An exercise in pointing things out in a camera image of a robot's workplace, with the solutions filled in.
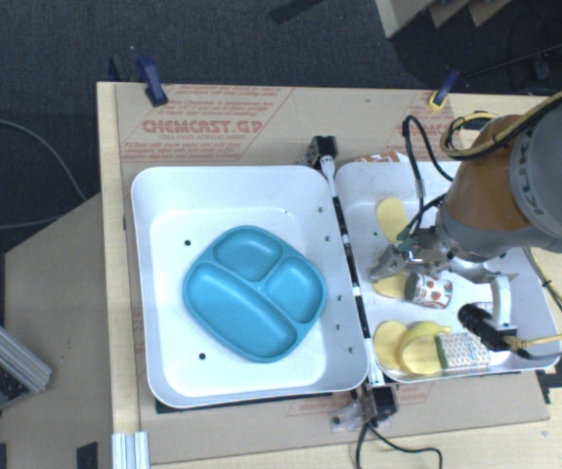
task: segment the wooden table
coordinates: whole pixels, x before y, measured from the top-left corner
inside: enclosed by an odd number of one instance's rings
[[[108,298],[108,334],[111,377],[112,426],[114,433],[132,434],[141,429],[139,391],[135,367],[134,337],[132,330],[131,294],[129,289],[129,270],[127,261],[126,235],[122,228],[124,215],[124,196],[122,190],[122,168],[120,160],[117,97],[118,84],[99,83],[98,113],[101,149],[102,200],[105,235],[105,258]],[[414,103],[421,93],[392,91],[361,91],[343,89],[306,89],[308,99],[315,103],[313,108],[327,108],[338,111],[340,100],[348,99],[348,107],[353,100],[361,98],[367,102],[379,102],[384,107],[385,116],[397,125],[410,108],[409,103],[399,103],[399,99],[409,96]],[[299,90],[292,90],[291,101],[301,99]],[[451,115],[463,115],[479,107],[497,114],[524,112],[538,100],[530,97],[497,97],[474,95],[450,95]],[[334,116],[343,117],[337,112]],[[349,109],[348,117],[356,116]],[[310,140],[313,134],[302,134]],[[348,149],[350,143],[341,142],[340,154]],[[247,152],[236,164],[247,162]],[[562,293],[562,255],[537,252],[549,277]],[[562,325],[560,316],[556,320]],[[495,468],[514,467],[562,467],[562,389],[550,393],[548,406],[549,420],[528,424],[498,426],[434,435],[413,436],[396,439],[403,447],[438,448],[444,456],[446,467]],[[214,443],[209,433],[209,443]],[[175,449],[179,440],[174,440]],[[196,460],[181,463],[154,465],[161,468],[298,468],[298,467],[353,467],[354,444],[338,444],[317,448],[281,450],[258,454],[245,454],[225,458]],[[408,455],[392,452],[380,442],[368,441],[364,447],[365,467],[437,467],[434,454]]]

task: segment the blue plate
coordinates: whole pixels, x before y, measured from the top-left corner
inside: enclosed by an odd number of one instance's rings
[[[254,362],[293,351],[320,317],[326,286],[297,250],[254,226],[217,238],[183,283],[185,305],[216,339]]]

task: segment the can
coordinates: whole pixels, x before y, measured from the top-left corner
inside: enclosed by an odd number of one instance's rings
[[[453,283],[449,279],[411,272],[405,283],[405,299],[419,306],[445,309],[453,298]]]

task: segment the black carpet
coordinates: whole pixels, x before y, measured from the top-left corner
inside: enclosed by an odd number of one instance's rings
[[[476,27],[466,10],[440,29],[428,14],[388,40],[374,0],[0,0],[0,118],[62,157],[83,194],[99,191],[96,82],[108,61],[153,57],[166,83],[552,93],[562,49],[473,76],[562,43],[562,0],[514,0]],[[35,139],[0,127],[0,225],[65,213],[81,201]],[[0,253],[43,226],[0,229]]]

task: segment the blue clamp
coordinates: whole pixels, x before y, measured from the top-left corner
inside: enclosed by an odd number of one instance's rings
[[[146,95],[154,107],[167,104],[167,96],[161,88],[161,81],[156,70],[156,63],[148,56],[140,56],[137,59],[137,72],[142,81],[148,84]]]
[[[430,99],[428,100],[428,107],[430,107],[433,112],[441,111],[446,105],[448,93],[458,80],[458,76],[459,72],[456,69],[453,69],[448,75],[448,78],[446,78],[444,83],[441,84],[441,87],[431,94]]]

